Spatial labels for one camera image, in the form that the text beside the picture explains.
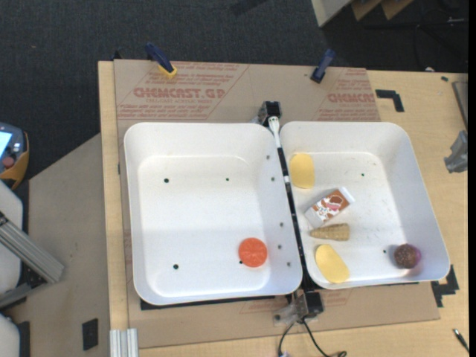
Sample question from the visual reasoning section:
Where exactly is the thin black and white rod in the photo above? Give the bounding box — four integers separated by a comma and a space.
268, 115, 308, 279

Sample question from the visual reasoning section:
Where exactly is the white plastic tray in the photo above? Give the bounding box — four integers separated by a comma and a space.
123, 121, 303, 306
278, 120, 451, 290

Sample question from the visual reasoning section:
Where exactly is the yellow potato chip toy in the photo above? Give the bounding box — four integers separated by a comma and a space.
289, 152, 315, 190
315, 243, 351, 284

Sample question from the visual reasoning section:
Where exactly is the brown cardboard board red print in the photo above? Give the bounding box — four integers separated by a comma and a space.
112, 58, 442, 350

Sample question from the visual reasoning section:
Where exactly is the orange slice toy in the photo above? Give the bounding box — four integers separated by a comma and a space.
238, 237, 268, 268

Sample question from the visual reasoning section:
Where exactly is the brown and white carton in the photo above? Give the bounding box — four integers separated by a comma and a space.
303, 186, 356, 228

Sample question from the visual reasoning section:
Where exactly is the tan ice cream cone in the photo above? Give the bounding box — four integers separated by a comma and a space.
310, 223, 350, 242

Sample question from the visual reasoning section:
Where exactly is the brown and purple ball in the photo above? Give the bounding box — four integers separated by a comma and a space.
393, 243, 422, 269

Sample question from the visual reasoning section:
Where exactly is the black block with thin wires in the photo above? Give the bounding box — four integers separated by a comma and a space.
260, 100, 283, 126
303, 291, 324, 318

